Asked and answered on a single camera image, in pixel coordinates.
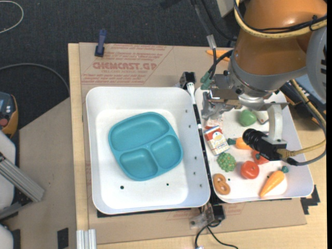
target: dark backdrop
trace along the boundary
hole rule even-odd
[[[67,44],[97,42],[100,29],[106,43],[208,46],[190,0],[0,0],[15,1],[23,21],[0,34],[0,67],[36,63],[58,72],[68,83]],[[217,25],[237,35],[233,13],[220,17],[216,0],[205,0]],[[217,46],[229,41],[213,31]],[[0,31],[20,19],[20,9],[0,3]],[[13,94],[19,107],[19,129],[68,97],[63,82],[50,71],[31,66],[0,70],[0,91]]]

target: red button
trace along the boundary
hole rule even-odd
[[[8,125],[8,120],[6,118],[0,119],[0,126],[6,127]]]

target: black and orange device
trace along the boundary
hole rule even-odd
[[[10,139],[17,130],[18,120],[19,113],[15,97],[0,92],[0,130]]]

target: wooden table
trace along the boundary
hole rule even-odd
[[[68,45],[71,110],[73,129],[73,154],[75,173],[75,200],[77,230],[89,229],[87,202],[87,183],[84,153],[84,130],[82,124],[82,102],[80,84],[79,44]],[[310,119],[300,118],[291,109],[299,139],[303,147],[308,147],[324,139],[323,132]],[[307,159],[316,157],[322,150],[306,154]],[[327,201],[326,201],[326,157],[310,164],[310,171],[320,197],[318,206],[309,208],[306,216],[307,224],[301,226],[258,229],[238,232],[217,233],[216,236],[225,243],[234,244],[238,248],[327,248]],[[98,245],[98,248],[194,248],[195,236],[166,238],[125,243]],[[201,235],[199,245],[205,249],[221,248],[211,235]]]

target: wooden edge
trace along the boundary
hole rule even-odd
[[[89,229],[79,44],[68,44],[77,230]]]

